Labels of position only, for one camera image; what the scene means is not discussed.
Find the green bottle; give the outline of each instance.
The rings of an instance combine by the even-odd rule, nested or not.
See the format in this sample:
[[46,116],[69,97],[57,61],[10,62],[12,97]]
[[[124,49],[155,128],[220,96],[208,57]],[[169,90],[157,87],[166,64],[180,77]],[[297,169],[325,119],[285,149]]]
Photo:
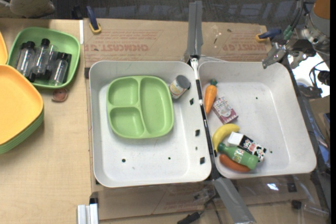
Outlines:
[[256,168],[256,165],[259,161],[259,158],[256,155],[252,155],[251,153],[248,153],[239,147],[229,147],[224,143],[220,143],[217,149],[219,152],[224,153],[233,161],[246,165],[251,170]]

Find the orange plate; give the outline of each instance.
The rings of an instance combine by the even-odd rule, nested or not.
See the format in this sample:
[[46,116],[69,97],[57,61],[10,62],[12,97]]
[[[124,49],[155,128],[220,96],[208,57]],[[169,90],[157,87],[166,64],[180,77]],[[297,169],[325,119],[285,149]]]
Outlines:
[[8,60],[8,53],[5,40],[0,32],[0,65],[5,65]]
[[35,87],[15,68],[0,65],[0,145],[31,125],[42,109]]

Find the toy banana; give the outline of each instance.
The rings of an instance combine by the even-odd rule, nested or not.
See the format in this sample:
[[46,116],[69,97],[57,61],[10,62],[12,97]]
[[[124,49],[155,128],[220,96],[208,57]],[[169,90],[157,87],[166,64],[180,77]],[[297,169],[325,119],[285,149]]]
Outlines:
[[212,145],[214,146],[214,150],[217,150],[218,145],[226,136],[230,135],[232,132],[238,132],[239,129],[239,126],[233,123],[226,123],[219,127],[212,136]]

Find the orange carrot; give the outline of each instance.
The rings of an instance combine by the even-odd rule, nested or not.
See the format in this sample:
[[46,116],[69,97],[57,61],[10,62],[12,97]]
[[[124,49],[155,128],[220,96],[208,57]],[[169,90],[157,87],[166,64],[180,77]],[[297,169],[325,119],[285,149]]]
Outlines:
[[228,156],[225,154],[221,154],[219,156],[219,161],[221,164],[225,165],[227,168],[230,168],[231,170],[237,171],[237,172],[249,172],[250,168],[248,168],[246,165],[237,163],[233,160],[231,160]]
[[215,79],[212,79],[210,81],[210,85],[206,87],[205,89],[205,95],[204,95],[204,108],[206,114],[208,114],[211,110],[211,107],[216,99],[217,95],[217,81]]

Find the white plastic tray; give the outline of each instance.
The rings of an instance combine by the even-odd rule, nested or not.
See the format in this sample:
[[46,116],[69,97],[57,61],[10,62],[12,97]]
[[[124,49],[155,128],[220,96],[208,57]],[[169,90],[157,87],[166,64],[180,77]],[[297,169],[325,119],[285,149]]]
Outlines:
[[[260,62],[204,62],[198,73],[202,91],[215,78],[217,97],[225,96],[238,118],[232,122],[268,151],[264,161],[248,173],[226,168],[216,157],[218,171],[227,178],[251,178],[309,173],[316,155],[287,69],[276,63],[263,69]],[[222,125],[207,116],[211,135]]]
[[[112,80],[146,75],[170,84],[180,74],[189,79],[191,87],[173,100],[174,126],[168,134],[133,140],[113,133],[106,104],[106,91]],[[200,182],[209,176],[211,162],[190,66],[183,62],[100,61],[90,68],[89,78],[93,170],[100,184],[113,188]]]

